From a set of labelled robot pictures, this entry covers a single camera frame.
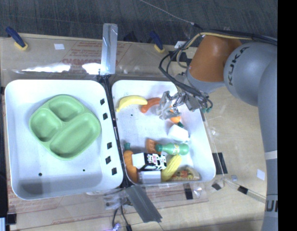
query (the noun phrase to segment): corn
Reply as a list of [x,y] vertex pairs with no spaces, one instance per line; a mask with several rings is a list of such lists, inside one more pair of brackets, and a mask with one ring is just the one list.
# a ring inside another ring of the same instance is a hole
[[167,167],[161,171],[161,179],[163,181],[169,180],[172,177],[172,175],[176,172],[181,162],[182,157],[179,154],[172,157],[169,163],[167,164]]

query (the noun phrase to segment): dark background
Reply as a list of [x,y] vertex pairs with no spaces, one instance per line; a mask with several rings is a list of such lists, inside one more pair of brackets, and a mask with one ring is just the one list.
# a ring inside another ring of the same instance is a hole
[[[205,29],[278,36],[278,0],[143,1],[179,19],[140,0],[0,0],[0,37],[7,36],[10,26],[21,33],[101,39],[102,25],[115,23],[118,40],[133,32],[134,40],[146,43],[154,30],[164,44],[174,45],[197,33],[190,22]],[[6,175],[3,148],[0,102],[0,182]]]

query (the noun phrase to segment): green plate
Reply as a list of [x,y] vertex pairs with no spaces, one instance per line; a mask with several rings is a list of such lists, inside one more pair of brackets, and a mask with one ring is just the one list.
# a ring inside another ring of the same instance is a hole
[[101,132],[97,117],[70,95],[55,96],[39,107],[29,127],[52,155],[63,160],[77,157]]

